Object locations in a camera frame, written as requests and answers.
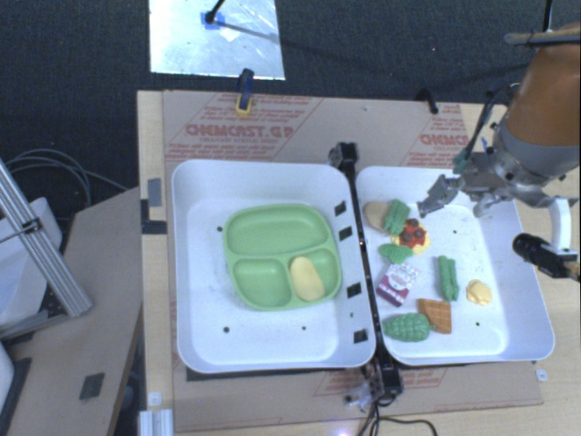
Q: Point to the green divided plate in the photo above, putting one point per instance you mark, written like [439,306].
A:
[272,230]

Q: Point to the black cylinder on white bracket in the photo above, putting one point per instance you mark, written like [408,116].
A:
[538,250]

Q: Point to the thin black and white rod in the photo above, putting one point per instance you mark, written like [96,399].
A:
[367,266]

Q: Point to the yellow toy chicken piece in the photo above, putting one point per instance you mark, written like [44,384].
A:
[479,292]

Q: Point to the green toy grapes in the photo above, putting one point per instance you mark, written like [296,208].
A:
[406,327]

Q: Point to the brown cardboard board, red print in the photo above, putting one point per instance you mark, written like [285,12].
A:
[363,125]

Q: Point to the yellow spaghetti with red meatballs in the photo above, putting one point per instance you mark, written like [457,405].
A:
[412,236]

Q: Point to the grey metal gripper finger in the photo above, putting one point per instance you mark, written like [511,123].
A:
[486,205]
[438,195]

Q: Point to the yellow toy potato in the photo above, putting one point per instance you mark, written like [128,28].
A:
[307,279]

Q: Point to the green toy bean bundle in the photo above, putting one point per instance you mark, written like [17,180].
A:
[396,216]

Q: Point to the green toy lettuce leaf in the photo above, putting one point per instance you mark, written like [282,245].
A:
[396,252]

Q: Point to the green toy asparagus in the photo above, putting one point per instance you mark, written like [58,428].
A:
[448,279]

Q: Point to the pink and purple carton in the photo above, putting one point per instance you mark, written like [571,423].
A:
[397,284]

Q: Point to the white plastic tray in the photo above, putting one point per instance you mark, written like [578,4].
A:
[272,334]
[490,252]

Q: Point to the tan toy bread slice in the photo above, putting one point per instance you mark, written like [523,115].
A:
[374,215]

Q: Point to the orange toy waffle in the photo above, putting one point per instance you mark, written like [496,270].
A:
[438,314]

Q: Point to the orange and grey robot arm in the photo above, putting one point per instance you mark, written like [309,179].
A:
[544,98]

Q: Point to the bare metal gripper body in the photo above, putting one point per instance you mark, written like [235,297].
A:
[492,177]

